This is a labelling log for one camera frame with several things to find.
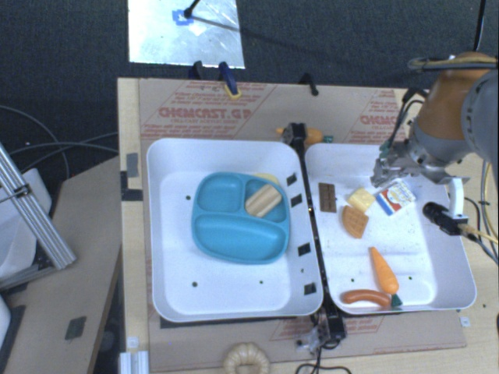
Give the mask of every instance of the brown waffle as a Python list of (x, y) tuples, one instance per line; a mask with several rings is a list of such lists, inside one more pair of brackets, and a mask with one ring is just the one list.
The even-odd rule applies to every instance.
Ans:
[(362, 238), (369, 217), (360, 210), (345, 205), (342, 212), (342, 220), (348, 233), (355, 238)]

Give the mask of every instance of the blue clamp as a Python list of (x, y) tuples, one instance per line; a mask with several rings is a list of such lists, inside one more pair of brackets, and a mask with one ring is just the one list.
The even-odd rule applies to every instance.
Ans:
[(175, 21), (175, 23), (179, 26), (187, 26), (190, 25), (191, 23), (194, 23), (193, 18), (187, 19), (184, 16), (184, 10), (183, 9), (174, 9), (172, 11), (172, 18)]
[(238, 98), (240, 98), (242, 94), (237, 87), (234, 74), (228, 67), (227, 62), (221, 62), (218, 65), (218, 70), (220, 71), (221, 78), (223, 78), (223, 80), (225, 81), (225, 92), (228, 94), (231, 100), (237, 100)]

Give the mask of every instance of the wooden edge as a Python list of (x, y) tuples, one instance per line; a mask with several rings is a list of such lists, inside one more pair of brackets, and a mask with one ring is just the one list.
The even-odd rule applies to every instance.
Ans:
[[(118, 79), (118, 110), (120, 172), (127, 172), (129, 154), (136, 154), (137, 174), (127, 176), (128, 188), (142, 190), (138, 79)], [(149, 330), (141, 200), (122, 200), (122, 234), (126, 351), (146, 351)]]

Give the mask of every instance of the toy sausage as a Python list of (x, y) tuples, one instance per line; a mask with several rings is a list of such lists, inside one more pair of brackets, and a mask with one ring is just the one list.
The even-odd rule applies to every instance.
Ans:
[(369, 301), (379, 306), (389, 306), (391, 299), (388, 295), (373, 290), (353, 290), (342, 295), (343, 303), (350, 304), (357, 301)]

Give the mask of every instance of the beige tape roll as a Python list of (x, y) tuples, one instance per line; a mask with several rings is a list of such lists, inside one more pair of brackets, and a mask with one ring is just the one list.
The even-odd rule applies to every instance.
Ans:
[(224, 360), (225, 374), (237, 374), (236, 369), (241, 365), (255, 365), (257, 374), (269, 374), (271, 363), (265, 353), (254, 343), (237, 344)]

